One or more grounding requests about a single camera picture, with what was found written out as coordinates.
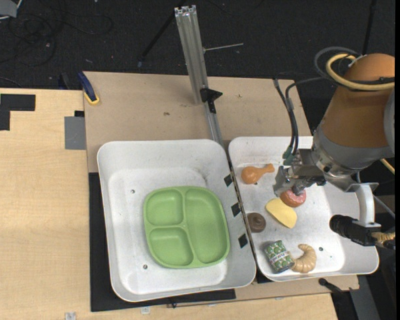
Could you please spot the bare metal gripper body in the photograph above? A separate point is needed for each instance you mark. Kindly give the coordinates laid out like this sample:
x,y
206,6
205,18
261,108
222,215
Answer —
x,y
311,170

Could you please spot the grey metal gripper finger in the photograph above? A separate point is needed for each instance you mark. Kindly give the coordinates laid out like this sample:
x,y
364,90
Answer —
x,y
300,187
281,181

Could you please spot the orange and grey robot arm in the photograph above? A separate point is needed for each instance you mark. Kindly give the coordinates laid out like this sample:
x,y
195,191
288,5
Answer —
x,y
356,118

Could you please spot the pink toy doughnut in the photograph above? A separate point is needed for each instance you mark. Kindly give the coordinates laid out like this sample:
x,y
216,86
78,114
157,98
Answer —
x,y
295,199

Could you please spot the orange toy chicken drumstick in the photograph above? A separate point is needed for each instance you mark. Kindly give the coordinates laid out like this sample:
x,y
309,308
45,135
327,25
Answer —
x,y
251,174

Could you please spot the yellow toy chip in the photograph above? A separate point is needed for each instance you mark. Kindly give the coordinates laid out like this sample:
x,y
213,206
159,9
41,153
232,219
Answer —
x,y
283,213

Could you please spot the brown toy doughnut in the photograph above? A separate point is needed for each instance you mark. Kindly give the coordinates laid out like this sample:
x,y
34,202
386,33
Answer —
x,y
256,222

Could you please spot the white plastic tray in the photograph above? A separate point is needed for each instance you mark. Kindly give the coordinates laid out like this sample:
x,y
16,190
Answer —
x,y
126,218
320,232

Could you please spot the green small can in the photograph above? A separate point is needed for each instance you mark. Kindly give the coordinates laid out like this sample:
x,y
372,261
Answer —
x,y
278,257

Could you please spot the tan toy croissant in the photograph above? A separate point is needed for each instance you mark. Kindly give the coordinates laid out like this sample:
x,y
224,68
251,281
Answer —
x,y
307,260

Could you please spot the green divided plate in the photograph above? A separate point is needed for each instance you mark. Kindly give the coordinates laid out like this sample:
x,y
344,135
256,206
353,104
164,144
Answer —
x,y
186,227

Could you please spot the brown flat board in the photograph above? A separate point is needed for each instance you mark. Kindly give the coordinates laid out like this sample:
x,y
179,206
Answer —
x,y
146,112

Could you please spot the black cylinder on white bracket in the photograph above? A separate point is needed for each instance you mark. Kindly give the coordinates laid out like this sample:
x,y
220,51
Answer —
x,y
353,230

